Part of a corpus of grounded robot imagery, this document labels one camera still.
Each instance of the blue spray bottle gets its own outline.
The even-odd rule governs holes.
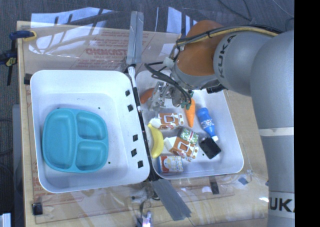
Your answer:
[[[215,124],[209,115],[209,111],[206,107],[200,108],[196,111],[196,115],[200,121],[201,127],[206,131],[215,142],[218,141],[218,137],[215,133]]]

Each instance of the blue plastic plate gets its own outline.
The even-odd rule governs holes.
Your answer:
[[[94,172],[106,164],[108,152],[108,129],[99,115],[57,108],[46,117],[42,155],[51,168],[63,172]]]

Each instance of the yellow banana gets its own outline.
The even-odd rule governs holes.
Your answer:
[[[164,136],[159,129],[153,127],[150,123],[148,124],[148,127],[150,128],[152,137],[153,137],[153,147],[151,150],[151,157],[155,159],[162,153],[164,149],[164,146],[165,146]]]

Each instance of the snack package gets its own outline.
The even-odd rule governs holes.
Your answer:
[[[183,140],[178,136],[166,137],[164,139],[164,146],[169,152],[181,156],[189,162],[197,157],[199,151],[198,146]]]
[[[199,135],[186,127],[180,129],[178,137],[194,145],[196,145],[199,140]]]
[[[181,113],[159,113],[158,117],[150,120],[151,125],[160,130],[173,130],[185,124],[184,116]]]
[[[158,157],[160,174],[181,173],[184,171],[180,156],[161,155]]]

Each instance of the orange carrot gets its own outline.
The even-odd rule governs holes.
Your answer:
[[[144,104],[152,96],[152,92],[155,88],[149,88],[140,96],[140,103]]]
[[[195,114],[196,114],[196,102],[193,98],[191,98],[190,108],[184,108],[184,112],[186,115],[186,119],[188,120],[189,127],[192,128],[194,126]]]

